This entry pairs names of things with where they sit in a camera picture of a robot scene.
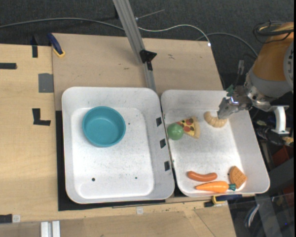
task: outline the white tray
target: white tray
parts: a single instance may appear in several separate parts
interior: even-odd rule
[[[123,116],[126,133],[118,144],[97,148],[85,138],[82,119],[96,106],[114,108]],[[73,201],[166,199],[173,193],[166,132],[154,91],[72,87],[63,93],[62,111],[66,191]]]
[[[218,195],[199,191],[194,187],[201,182],[189,179],[190,170],[206,174],[216,172],[218,180],[230,183],[229,169],[236,165],[248,177],[239,190],[227,194],[258,194],[269,188],[269,177],[259,149],[248,111],[233,114],[222,128],[214,128],[204,120],[204,113],[217,116],[218,106],[225,91],[167,90],[161,96],[166,127],[191,116],[200,123],[199,139],[183,136],[169,139],[173,166],[179,189],[189,197]]]

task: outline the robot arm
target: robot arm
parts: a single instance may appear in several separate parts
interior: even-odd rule
[[[276,32],[288,34],[276,35]],[[249,110],[252,106],[265,112],[275,112],[274,131],[287,134],[285,109],[272,101],[294,90],[294,24],[285,23],[273,31],[261,49],[242,86],[236,86],[230,98],[223,98],[218,118],[227,119],[233,113]]]

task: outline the wooden table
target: wooden table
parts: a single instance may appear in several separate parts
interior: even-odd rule
[[[136,207],[58,211],[55,110],[61,110],[61,94],[71,86],[145,87],[142,65],[136,64],[124,37],[55,37],[66,52],[64,58],[48,46],[38,46],[38,57],[33,58],[31,46],[0,44],[0,63],[17,64],[16,70],[0,70],[0,215],[20,215],[22,222],[62,220],[62,229],[68,233],[83,222],[86,236],[93,220],[108,222],[101,227],[112,235],[115,228],[109,222],[132,233],[133,225],[125,222],[147,224],[136,214]],[[147,50],[158,53],[152,64],[159,95],[167,89],[222,90],[206,42],[144,39],[144,43]],[[38,75],[46,73],[54,75],[54,93],[39,92]],[[33,108],[40,108],[40,118],[50,120],[50,126],[33,124]],[[163,204],[143,206],[143,212],[160,231],[168,224],[174,230],[172,236],[182,236],[183,230],[191,231],[190,236],[214,236],[213,229],[215,236],[235,236],[227,206],[204,208],[202,201],[171,197]],[[205,222],[218,215],[220,222],[212,221],[209,229]],[[222,221],[227,226],[219,235]],[[22,227],[25,223],[5,226]]]

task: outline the green ball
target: green ball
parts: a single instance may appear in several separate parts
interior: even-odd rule
[[[173,123],[167,128],[168,136],[173,140],[180,140],[184,134],[183,127],[177,123]]]

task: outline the pizza slice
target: pizza slice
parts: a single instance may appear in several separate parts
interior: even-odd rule
[[[185,134],[195,139],[199,138],[199,135],[201,134],[201,130],[200,130],[197,118],[195,116],[183,119],[176,123],[183,127],[183,131]]]

